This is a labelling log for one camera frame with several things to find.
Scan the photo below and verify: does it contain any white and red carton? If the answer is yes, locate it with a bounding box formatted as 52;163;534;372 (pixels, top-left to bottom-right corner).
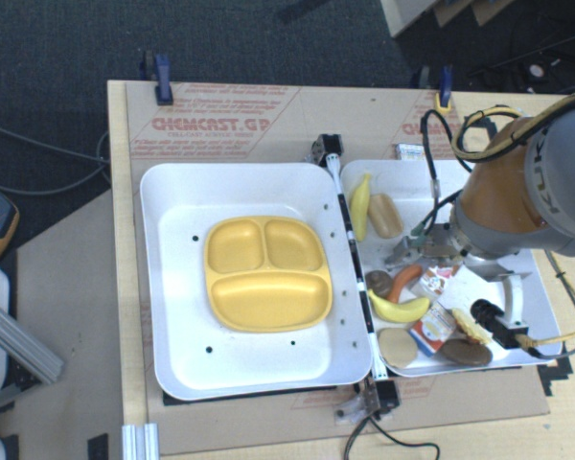
411;263;462;302

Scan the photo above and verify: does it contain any tan round biscuit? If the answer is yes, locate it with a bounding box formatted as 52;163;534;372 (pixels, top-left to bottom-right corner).
377;327;420;370

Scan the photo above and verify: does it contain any white plastic tray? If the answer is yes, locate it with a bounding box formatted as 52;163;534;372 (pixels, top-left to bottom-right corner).
139;161;376;402
339;158;565;379

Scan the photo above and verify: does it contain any yellow banana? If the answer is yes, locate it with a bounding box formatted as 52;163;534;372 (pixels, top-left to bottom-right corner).
348;172;373;243
367;287;432;325

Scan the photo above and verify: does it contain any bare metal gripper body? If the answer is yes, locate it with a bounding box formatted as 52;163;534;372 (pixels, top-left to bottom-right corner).
413;221;472;262

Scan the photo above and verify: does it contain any orange and blue carton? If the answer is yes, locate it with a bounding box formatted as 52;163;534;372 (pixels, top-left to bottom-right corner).
407;301;458;358

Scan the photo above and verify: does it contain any yellow waffle biscuit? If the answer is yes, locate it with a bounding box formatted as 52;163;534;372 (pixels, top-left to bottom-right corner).
450;307;493;346

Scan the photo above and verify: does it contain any brown cardboard board, red print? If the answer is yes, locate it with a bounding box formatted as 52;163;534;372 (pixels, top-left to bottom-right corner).
124;81;552;455

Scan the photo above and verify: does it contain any black cylinder on white bracket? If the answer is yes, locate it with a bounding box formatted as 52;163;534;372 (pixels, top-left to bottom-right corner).
470;273;531;351

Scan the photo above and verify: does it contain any dark brown round biscuit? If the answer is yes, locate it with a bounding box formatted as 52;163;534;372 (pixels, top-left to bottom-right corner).
440;337;494;368

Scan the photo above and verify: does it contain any tan bread roll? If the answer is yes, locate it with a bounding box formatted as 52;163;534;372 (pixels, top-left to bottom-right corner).
367;193;405;240

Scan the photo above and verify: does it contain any yellow divided plate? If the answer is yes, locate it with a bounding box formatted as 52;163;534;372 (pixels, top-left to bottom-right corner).
202;215;334;334

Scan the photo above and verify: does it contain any orange carrot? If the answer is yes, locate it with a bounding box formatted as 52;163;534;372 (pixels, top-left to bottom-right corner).
386;263;424;305

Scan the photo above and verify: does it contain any small white printed packet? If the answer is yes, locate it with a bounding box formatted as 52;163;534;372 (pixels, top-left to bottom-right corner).
394;142;426;163

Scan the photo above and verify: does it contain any brown chocolate doughnut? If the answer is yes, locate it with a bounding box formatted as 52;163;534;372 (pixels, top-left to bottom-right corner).
364;269;395;299

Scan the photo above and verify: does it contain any thin black and white rod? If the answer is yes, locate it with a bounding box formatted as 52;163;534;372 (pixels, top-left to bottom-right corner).
325;152;390;381

